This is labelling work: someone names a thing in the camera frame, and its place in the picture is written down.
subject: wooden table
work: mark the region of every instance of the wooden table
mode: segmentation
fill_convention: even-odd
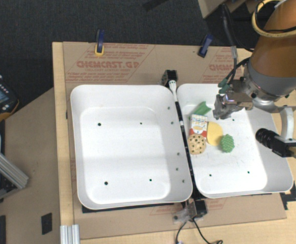
[[[53,43],[52,50],[56,108],[60,223],[61,225],[72,225],[74,224],[74,214],[70,172],[68,123],[65,118],[67,102],[65,100],[63,43]],[[240,49],[238,53],[248,55],[248,52],[242,49]],[[296,93],[291,93],[288,99],[284,98],[280,100],[279,105],[296,105]],[[296,111],[294,114],[294,138],[296,139]],[[280,131],[281,121],[279,116],[276,115],[274,119],[277,129]],[[296,184],[296,159],[290,158],[288,161]],[[203,228],[202,232],[209,241],[223,239],[225,244],[296,243],[296,202],[289,202],[288,208],[289,210],[286,211],[287,219],[285,220],[208,227]],[[81,243],[173,244],[175,242],[175,235],[175,231],[167,231],[119,237],[87,239],[82,240]],[[185,244],[203,243],[203,240],[196,229],[183,230],[180,234],[180,239],[183,240]]]

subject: blue clamp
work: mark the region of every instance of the blue clamp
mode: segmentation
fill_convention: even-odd
[[[199,49],[199,52],[198,52],[198,56],[201,56],[201,57],[204,58],[205,55],[207,55],[208,47],[210,46],[212,41],[213,41],[213,35],[206,35],[204,37],[202,46],[201,46],[201,48]]]
[[[104,54],[104,46],[103,46],[104,34],[105,34],[104,30],[98,29],[97,34],[96,34],[97,44],[95,46],[95,54],[97,56],[102,56]]]

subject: gray floor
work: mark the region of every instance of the gray floor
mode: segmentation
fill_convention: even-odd
[[[227,45],[220,10],[207,19],[198,0],[169,0],[147,11],[151,0],[0,0],[0,71],[19,96],[20,107],[53,85],[51,43],[94,41],[198,45],[208,33],[215,46]],[[249,17],[243,5],[234,18]],[[249,47],[257,41],[249,21],[235,22]]]

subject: yellow oval object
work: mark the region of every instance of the yellow oval object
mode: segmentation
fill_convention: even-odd
[[[213,146],[219,145],[223,136],[222,127],[215,122],[208,122],[207,131],[207,142]]]

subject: yellow cable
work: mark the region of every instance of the yellow cable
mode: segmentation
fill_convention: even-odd
[[[272,1],[278,1],[279,2],[279,1],[282,1],[282,0],[264,0],[264,1],[260,2],[257,5],[257,11],[259,12],[264,5],[266,5],[266,4],[268,4],[268,3],[272,2]],[[255,12],[253,13],[251,23],[252,23],[252,26],[253,26],[254,30],[261,36],[271,37],[271,38],[282,38],[282,37],[289,37],[289,36],[296,35],[296,30],[289,31],[289,32],[286,32],[286,33],[269,33],[267,31],[264,31],[264,30],[260,29],[257,26],[257,23],[256,23]]]

